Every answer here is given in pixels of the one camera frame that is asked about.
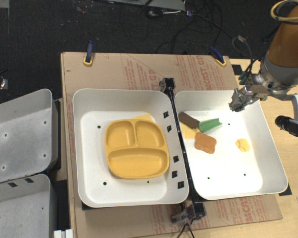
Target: blue clamp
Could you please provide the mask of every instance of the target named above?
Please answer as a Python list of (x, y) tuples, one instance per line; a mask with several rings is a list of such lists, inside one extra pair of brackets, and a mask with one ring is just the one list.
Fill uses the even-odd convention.
[(222, 67), (226, 66), (226, 61), (224, 61), (222, 54), (217, 48), (210, 46), (209, 52), (215, 58), (215, 62), (217, 62)]
[(91, 66), (93, 63), (93, 46), (94, 46), (94, 41), (89, 40), (88, 46), (87, 46), (87, 54), (84, 56), (84, 64), (86, 66)]

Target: yellow divided plate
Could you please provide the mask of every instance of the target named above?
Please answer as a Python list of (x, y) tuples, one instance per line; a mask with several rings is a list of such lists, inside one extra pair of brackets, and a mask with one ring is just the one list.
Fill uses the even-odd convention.
[(112, 122), (105, 132), (106, 158), (119, 178), (145, 179), (165, 173), (170, 164), (161, 128), (147, 119)]

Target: black floor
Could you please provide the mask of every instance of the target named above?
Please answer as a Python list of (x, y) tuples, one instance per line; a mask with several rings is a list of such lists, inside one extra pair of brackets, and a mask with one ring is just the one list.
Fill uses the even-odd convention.
[(267, 36), (278, 22), (271, 7), (282, 0), (187, 0), (185, 13), (147, 18), (139, 6), (91, 0), (10, 0), (0, 9), (0, 103), (48, 88), (62, 96), (60, 53), (95, 52), (208, 54), (214, 45), (231, 58), (250, 58), (246, 45), (232, 45), (238, 35), (247, 39), (252, 56), (263, 55)]

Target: cardboard sheet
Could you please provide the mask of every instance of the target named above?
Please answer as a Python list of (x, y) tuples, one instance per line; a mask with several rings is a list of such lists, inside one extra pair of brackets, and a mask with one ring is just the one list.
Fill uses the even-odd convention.
[[(71, 228), (75, 237), (131, 238), (180, 231), (180, 225), (171, 223), (171, 216), (180, 213), (178, 205), (83, 210), (77, 189), (72, 97), (82, 88), (156, 90), (164, 77), (174, 78), (177, 92), (233, 90), (237, 82), (229, 58), (225, 57), (226, 67), (220, 67), (211, 56), (96, 53), (92, 67), (86, 67), (83, 56), (84, 53), (61, 54), (68, 119), (68, 167), (72, 171), (69, 181), (73, 182), (70, 184)], [(207, 215), (194, 221), (193, 230), (282, 218), (274, 195), (207, 201), (204, 206)]]

